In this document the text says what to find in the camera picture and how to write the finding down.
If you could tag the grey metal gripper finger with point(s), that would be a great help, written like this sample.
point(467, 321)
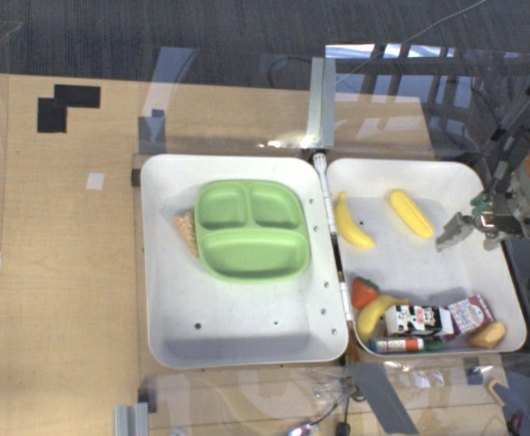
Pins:
point(452, 233)
point(493, 243)

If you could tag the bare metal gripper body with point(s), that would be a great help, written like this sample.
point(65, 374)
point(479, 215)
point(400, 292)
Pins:
point(501, 218)

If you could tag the yellow corn cob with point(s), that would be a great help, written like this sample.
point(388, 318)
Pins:
point(411, 214)

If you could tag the white plastic tray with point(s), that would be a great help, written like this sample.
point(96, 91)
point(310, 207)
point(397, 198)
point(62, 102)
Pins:
point(410, 266)
point(228, 316)

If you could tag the pink patterned carton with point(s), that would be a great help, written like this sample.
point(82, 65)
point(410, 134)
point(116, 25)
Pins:
point(470, 314)

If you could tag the tan bread roll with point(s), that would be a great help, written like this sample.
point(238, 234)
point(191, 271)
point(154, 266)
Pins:
point(487, 335)

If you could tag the white and black milk carton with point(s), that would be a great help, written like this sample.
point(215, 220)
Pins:
point(417, 320)

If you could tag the yellow banana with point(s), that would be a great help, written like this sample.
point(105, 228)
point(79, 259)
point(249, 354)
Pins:
point(369, 318)
point(350, 230)

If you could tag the small green toy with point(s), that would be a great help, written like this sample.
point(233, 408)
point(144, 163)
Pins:
point(434, 346)

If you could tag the white tube with orange cap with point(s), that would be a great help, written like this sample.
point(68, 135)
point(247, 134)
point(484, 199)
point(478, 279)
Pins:
point(394, 345)

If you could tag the green divided plate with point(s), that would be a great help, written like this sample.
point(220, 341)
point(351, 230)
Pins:
point(251, 243)

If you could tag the tan waffle biscuit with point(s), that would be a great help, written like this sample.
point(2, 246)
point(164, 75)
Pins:
point(186, 232)

